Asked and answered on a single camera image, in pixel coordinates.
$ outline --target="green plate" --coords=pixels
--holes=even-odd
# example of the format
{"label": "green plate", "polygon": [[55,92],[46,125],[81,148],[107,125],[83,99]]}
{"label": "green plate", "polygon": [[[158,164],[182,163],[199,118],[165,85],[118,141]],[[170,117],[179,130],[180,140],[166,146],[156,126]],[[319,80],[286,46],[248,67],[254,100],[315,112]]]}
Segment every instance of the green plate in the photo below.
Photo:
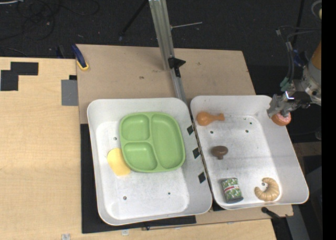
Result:
{"label": "green plate", "polygon": [[121,120],[119,134],[125,162],[134,171],[172,171],[184,163],[180,126],[169,114],[129,114]]}

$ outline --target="wooden table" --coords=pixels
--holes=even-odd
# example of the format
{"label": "wooden table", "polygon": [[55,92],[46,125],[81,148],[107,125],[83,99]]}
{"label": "wooden table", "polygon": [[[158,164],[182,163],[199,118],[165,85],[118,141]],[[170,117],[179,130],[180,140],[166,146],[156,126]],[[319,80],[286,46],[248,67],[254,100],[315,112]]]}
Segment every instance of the wooden table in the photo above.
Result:
{"label": "wooden table", "polygon": [[[70,234],[71,240],[125,237],[121,231],[81,233],[80,123],[86,123],[92,99],[169,97],[174,91],[170,76],[161,70],[158,48],[78,47],[90,65],[88,71],[79,70],[74,59],[0,58],[0,70],[10,70],[11,62],[39,63],[38,76],[19,76],[18,91],[0,91],[3,239],[61,239],[62,234]],[[215,93],[255,94],[241,52],[175,49],[175,54],[187,61],[181,74],[188,101]],[[69,75],[78,76],[79,106],[61,104],[61,81]],[[146,92],[139,93],[143,86]],[[292,215],[290,205],[269,209]],[[269,216],[257,207],[209,211],[196,220],[197,224],[179,228],[131,229],[128,237],[276,239]]]}

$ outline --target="green can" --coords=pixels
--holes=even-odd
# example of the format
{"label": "green can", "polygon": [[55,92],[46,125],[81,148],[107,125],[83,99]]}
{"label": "green can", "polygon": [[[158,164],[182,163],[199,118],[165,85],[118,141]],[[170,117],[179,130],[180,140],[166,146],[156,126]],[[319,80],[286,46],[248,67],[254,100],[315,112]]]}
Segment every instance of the green can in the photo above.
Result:
{"label": "green can", "polygon": [[222,185],[224,196],[228,204],[237,203],[244,199],[242,191],[238,185],[237,178],[223,179],[220,183]]}

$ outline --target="white tray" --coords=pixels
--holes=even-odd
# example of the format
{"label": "white tray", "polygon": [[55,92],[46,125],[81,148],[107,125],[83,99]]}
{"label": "white tray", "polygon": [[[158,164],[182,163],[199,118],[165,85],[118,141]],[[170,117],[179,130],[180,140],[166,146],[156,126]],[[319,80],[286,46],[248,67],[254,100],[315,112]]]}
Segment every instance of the white tray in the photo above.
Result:
{"label": "white tray", "polygon": [[[116,176],[107,162],[107,154],[120,148],[121,119],[136,112],[164,112],[180,125],[186,158],[174,171],[139,173],[131,171]],[[108,224],[123,225],[161,218],[203,214],[212,205],[212,194],[204,173],[201,156],[194,158],[198,148],[188,107],[176,98],[99,99],[87,110],[90,129],[97,204],[100,217]]]}
{"label": "white tray", "polygon": [[[286,127],[272,122],[267,115],[268,96],[198,96],[191,102],[198,139],[202,149],[213,197],[222,208],[238,209],[272,204],[301,204],[309,190]],[[196,117],[201,111],[223,113],[225,121],[200,126]],[[229,151],[223,160],[210,153],[212,147],[224,145]],[[254,188],[262,179],[277,181],[280,195],[274,202],[259,200]],[[221,180],[238,178],[244,199],[225,201]]]}

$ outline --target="croissant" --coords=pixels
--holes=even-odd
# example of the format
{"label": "croissant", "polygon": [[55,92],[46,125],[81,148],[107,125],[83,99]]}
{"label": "croissant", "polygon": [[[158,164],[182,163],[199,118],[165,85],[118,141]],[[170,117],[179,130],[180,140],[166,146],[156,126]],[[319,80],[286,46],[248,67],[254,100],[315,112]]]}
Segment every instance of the croissant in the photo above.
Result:
{"label": "croissant", "polygon": [[263,178],[262,181],[268,184],[268,187],[265,191],[262,191],[259,187],[255,187],[254,193],[258,199],[269,202],[278,198],[280,194],[278,183],[272,178]]}

